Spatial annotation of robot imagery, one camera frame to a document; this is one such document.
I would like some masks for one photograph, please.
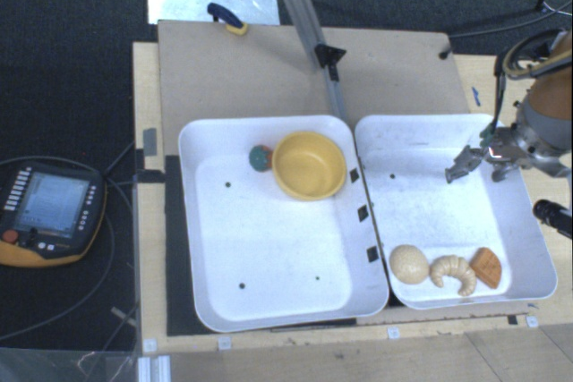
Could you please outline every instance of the black cable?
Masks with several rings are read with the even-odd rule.
[[[505,94],[506,86],[506,76],[505,74],[498,75],[495,81],[495,111],[493,112],[492,130],[498,127],[498,121],[500,120],[501,106],[503,106],[503,95]]]
[[[119,162],[129,153],[129,150],[132,149],[135,142],[130,143],[127,147],[125,147],[124,151],[122,151],[119,156],[115,159],[113,163],[109,165],[109,167],[104,171],[103,176],[108,177],[111,174],[111,171],[119,164]]]
[[[119,323],[119,325],[117,325],[117,327],[115,328],[114,332],[111,334],[111,336],[107,339],[106,343],[104,344],[104,346],[101,348],[100,353],[98,354],[96,360],[93,362],[93,364],[91,365],[91,369],[88,371],[88,374],[86,374],[86,377],[84,379],[84,382],[88,382],[93,374],[93,371],[95,370],[95,368],[98,366],[99,364],[99,360],[101,359],[101,353],[106,352],[107,349],[109,348],[109,346],[111,345],[111,343],[114,342],[115,337],[118,335],[118,333],[122,330],[122,328],[125,326],[125,324],[129,321],[129,319],[132,317],[132,315],[135,313],[135,311],[139,308],[140,304],[137,301],[133,307],[129,310],[129,312],[127,312],[125,314],[125,317],[122,319],[122,321]]]
[[[519,28],[524,28],[525,26],[530,26],[531,24],[535,24],[536,22],[539,21],[543,21],[546,20],[547,18],[553,16],[554,14],[557,14],[559,12],[559,10],[563,10],[563,8],[567,8],[569,5],[571,5],[571,0],[569,0],[568,2],[566,2],[565,4],[561,5],[560,7],[558,7],[556,10],[549,12],[545,15],[540,16],[539,18],[535,18],[534,20],[531,21],[526,21],[526,22],[521,22],[519,24],[514,24],[513,26],[506,26],[503,28],[497,28],[497,29],[490,29],[490,30],[480,30],[477,32],[467,32],[464,34],[452,34],[452,35],[448,35],[449,38],[467,38],[467,37],[476,37],[476,36],[480,36],[480,35],[487,35],[487,34],[496,34],[499,32],[505,32],[506,30],[513,30],[513,29],[519,29]]]
[[[134,186],[136,184],[135,181],[129,180],[127,182],[118,182],[116,183],[117,186]]]
[[[111,266],[114,262],[114,258],[115,258],[115,232],[114,232],[114,227],[111,224],[111,221],[109,220],[109,217],[107,215],[104,215],[104,218],[106,219],[106,224],[107,227],[109,228],[109,235],[110,235],[110,250],[109,250],[109,260],[107,262],[106,268],[104,270],[104,273],[102,274],[101,278],[98,280],[98,282],[95,284],[95,286],[90,290],[90,292],[88,294],[86,294],[83,298],[81,298],[79,301],[77,301],[73,306],[69,307],[68,309],[64,310],[63,312],[60,312],[59,314],[54,315],[51,318],[48,318],[46,320],[42,320],[41,322],[37,323],[36,325],[32,325],[30,327],[26,327],[24,329],[21,329],[19,331],[14,331],[13,333],[9,333],[7,335],[2,335],[0,336],[0,342],[4,341],[6,339],[9,339],[11,337],[15,337],[17,335],[23,335],[24,333],[28,333],[29,331],[32,331],[36,328],[39,327],[43,327],[45,325],[49,325],[50,323],[55,322],[56,320],[72,313],[74,310],[78,309],[84,302],[86,302],[89,298],[91,298],[96,291],[99,289],[99,287],[101,285],[103,285],[104,281],[107,278],[107,275],[109,274],[109,271],[111,270]]]
[[[571,66],[571,52],[561,53],[560,55],[549,57],[551,47],[547,45],[547,41],[555,40],[560,36],[561,29],[545,30],[532,37],[525,38],[512,47],[501,59],[501,71],[507,75],[511,80],[523,80],[528,78],[539,78],[547,73],[557,72],[561,69]],[[543,44],[542,48],[547,48],[547,56],[539,56],[533,58],[532,55],[537,55],[539,42]],[[534,46],[535,49],[528,49],[527,47]],[[540,63],[536,66],[529,64],[526,68],[519,65],[519,61],[526,59],[527,61],[537,60]]]
[[[126,149],[124,149],[124,151],[120,154],[120,156],[106,169],[106,172],[108,174],[119,163],[119,161],[121,161],[121,159],[127,154],[127,152],[129,151],[129,149],[132,146],[133,146],[133,142]],[[63,157],[50,157],[50,156],[26,156],[26,157],[16,157],[16,158],[12,158],[12,159],[6,159],[4,161],[0,161],[0,166],[6,166],[6,165],[13,164],[16,162],[24,162],[24,161],[31,161],[31,160],[56,161],[56,162],[65,163],[65,164],[72,165],[72,166],[78,166],[78,167],[81,167],[83,169],[89,170],[91,172],[95,172],[95,173],[99,172],[94,167],[87,166],[87,165],[80,163],[78,161],[73,161],[71,159],[66,159]],[[109,177],[106,179],[106,181],[109,182],[119,192],[120,196],[124,200],[125,205],[130,209],[130,212],[132,213],[133,212],[132,205],[131,205],[130,201],[127,199],[127,196],[125,195],[124,191],[119,187],[119,185],[117,185],[117,183],[115,183]],[[109,274],[109,271],[111,270],[111,267],[112,267],[112,264],[113,264],[113,261],[115,258],[115,231],[114,231],[114,227],[111,223],[111,220],[109,219],[109,217],[107,215],[104,215],[104,218],[106,220],[107,227],[109,228],[110,246],[111,247],[110,247],[109,260],[107,262],[104,273],[101,276],[101,278],[98,280],[98,282],[95,284],[95,286],[83,298],[81,298],[73,306],[69,307],[68,309],[64,310],[63,312],[60,312],[59,314],[56,314],[53,317],[48,318],[46,320],[42,320],[41,322],[39,322],[35,325],[32,325],[30,327],[26,327],[26,328],[21,329],[19,331],[14,331],[14,332],[9,333],[7,335],[1,335],[0,336],[0,342],[4,341],[6,339],[10,339],[11,337],[16,337],[17,335],[23,335],[23,334],[28,333],[29,331],[32,331],[32,330],[37,329],[39,327],[49,325],[50,323],[53,323],[54,321],[57,321],[58,319],[70,314],[74,310],[77,310],[89,298],[91,298],[91,296],[93,296],[96,293],[96,291],[99,289],[99,287],[101,285],[103,285],[104,281],[106,280],[106,278]],[[119,332],[119,330],[114,332],[112,337],[115,338],[115,336],[118,332]]]

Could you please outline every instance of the toy food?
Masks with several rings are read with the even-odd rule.
[[[500,259],[486,247],[482,247],[472,259],[470,267],[475,275],[490,288],[497,288],[501,280]]]
[[[462,282],[460,296],[469,296],[475,290],[475,272],[467,261],[456,255],[437,258],[430,267],[430,278],[436,286],[444,286],[443,276],[455,277]]]
[[[405,284],[420,284],[430,271],[428,260],[414,245],[398,245],[390,254],[390,268]]]

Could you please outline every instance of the cardboard sheet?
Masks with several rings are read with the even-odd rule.
[[[350,128],[366,115],[459,114],[468,108],[446,35],[324,28],[347,51],[338,64]],[[329,114],[326,83],[292,26],[160,21],[159,67],[166,155],[179,132],[205,118]]]

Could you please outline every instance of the croissant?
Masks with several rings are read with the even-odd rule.
[[[444,286],[443,276],[455,277],[462,282],[460,296],[469,296],[475,290],[475,272],[462,257],[448,255],[437,258],[430,266],[430,278],[436,286]]]

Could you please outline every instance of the cracker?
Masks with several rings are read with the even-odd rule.
[[[490,288],[497,288],[501,280],[500,259],[486,247],[482,247],[472,259],[470,267],[475,275]]]

